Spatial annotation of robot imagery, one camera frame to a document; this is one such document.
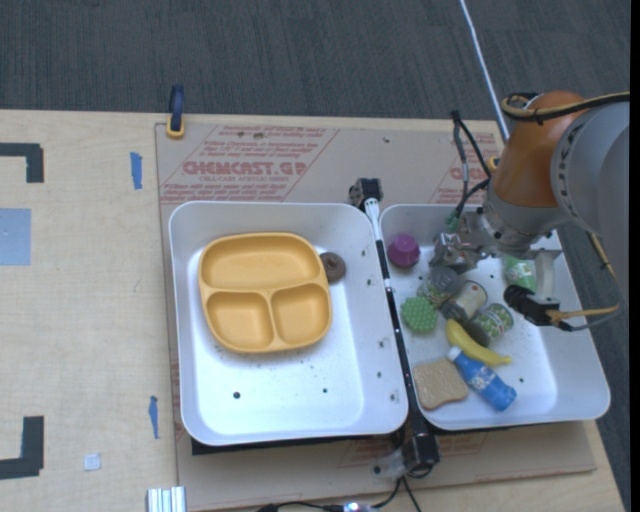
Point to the blue bottle, white cap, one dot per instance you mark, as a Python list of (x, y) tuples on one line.
[(482, 381)]

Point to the purple cupcake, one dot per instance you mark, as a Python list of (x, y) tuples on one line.
[(403, 250)]

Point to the green and white carton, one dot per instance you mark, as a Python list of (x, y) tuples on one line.
[(520, 272)]

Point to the brown cardboard board, red print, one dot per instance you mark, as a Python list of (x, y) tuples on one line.
[(310, 160)]

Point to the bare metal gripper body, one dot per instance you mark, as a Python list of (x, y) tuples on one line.
[(457, 245)]

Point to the yellow divided plate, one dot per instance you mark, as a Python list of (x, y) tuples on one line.
[(260, 295)]

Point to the tan bread slice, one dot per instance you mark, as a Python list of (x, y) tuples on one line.
[(439, 384)]

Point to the yellow banana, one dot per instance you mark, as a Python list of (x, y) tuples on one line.
[(470, 346)]

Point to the black cylinder on white bracket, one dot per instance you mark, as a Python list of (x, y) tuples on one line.
[(537, 307)]

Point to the thin black and white rod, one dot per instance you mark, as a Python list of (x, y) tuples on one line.
[(395, 320)]

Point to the small can, green peas label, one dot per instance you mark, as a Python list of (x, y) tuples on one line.
[(492, 322)]

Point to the white plastic tray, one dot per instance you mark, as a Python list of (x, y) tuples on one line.
[(555, 365), (300, 395)]

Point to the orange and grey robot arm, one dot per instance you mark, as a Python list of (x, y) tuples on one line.
[(575, 165)]

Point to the small can, cream label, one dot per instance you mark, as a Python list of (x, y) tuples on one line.
[(467, 301)]

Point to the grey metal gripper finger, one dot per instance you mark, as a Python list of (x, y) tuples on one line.
[(444, 278)]

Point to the green grapes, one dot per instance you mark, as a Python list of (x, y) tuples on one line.
[(418, 315)]

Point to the brown doughnut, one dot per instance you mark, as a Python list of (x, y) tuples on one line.
[(333, 266)]

